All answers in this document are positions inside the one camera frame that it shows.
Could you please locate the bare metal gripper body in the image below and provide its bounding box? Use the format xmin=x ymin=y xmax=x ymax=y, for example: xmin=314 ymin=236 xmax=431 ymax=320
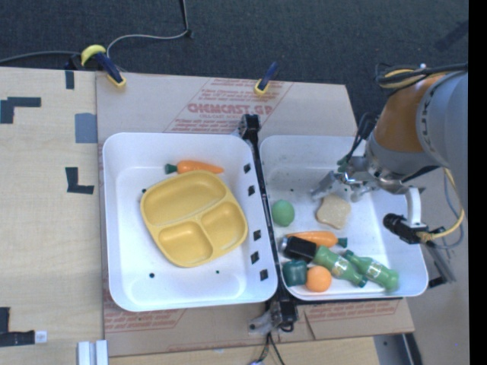
xmin=339 ymin=155 xmax=425 ymax=196

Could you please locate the beige bread slice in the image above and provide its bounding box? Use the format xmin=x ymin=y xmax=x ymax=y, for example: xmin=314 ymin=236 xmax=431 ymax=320
xmin=314 ymin=193 xmax=352 ymax=230

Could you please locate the white plastic tray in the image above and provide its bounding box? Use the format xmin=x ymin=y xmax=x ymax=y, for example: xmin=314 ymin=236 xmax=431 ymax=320
xmin=259 ymin=134 xmax=430 ymax=302
xmin=101 ymin=132 xmax=279 ymax=313

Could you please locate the green ball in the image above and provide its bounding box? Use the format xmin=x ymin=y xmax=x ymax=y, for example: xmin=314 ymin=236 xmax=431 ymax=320
xmin=270 ymin=198 xmax=296 ymax=228

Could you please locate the orange carrot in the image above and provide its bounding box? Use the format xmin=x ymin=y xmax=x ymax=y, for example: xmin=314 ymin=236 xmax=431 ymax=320
xmin=285 ymin=230 xmax=349 ymax=249
xmin=164 ymin=160 xmax=225 ymax=176

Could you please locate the thin black rod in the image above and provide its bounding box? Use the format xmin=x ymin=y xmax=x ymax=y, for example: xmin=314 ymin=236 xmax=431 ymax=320
xmin=249 ymin=129 xmax=292 ymax=304

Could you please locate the green plastic bottle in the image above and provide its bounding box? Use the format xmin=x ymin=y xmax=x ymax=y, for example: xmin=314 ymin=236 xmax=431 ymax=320
xmin=342 ymin=249 xmax=400 ymax=292
xmin=311 ymin=245 xmax=368 ymax=289

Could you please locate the green bell pepper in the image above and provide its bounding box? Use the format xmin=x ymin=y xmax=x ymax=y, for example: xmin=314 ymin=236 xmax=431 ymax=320
xmin=282 ymin=259 xmax=309 ymax=287

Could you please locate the orange fruit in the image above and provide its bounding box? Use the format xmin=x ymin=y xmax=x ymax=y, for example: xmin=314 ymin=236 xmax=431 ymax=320
xmin=304 ymin=265 xmax=333 ymax=294

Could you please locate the yellow divided plate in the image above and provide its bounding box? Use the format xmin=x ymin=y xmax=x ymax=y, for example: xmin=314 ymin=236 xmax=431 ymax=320
xmin=139 ymin=169 xmax=250 ymax=269

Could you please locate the brown cardboard board, red print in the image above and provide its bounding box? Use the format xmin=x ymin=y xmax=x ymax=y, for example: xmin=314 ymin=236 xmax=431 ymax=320
xmin=94 ymin=70 xmax=416 ymax=357

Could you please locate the black cylinder on white bracket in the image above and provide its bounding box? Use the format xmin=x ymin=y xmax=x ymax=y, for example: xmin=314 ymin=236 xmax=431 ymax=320
xmin=382 ymin=186 xmax=446 ymax=246

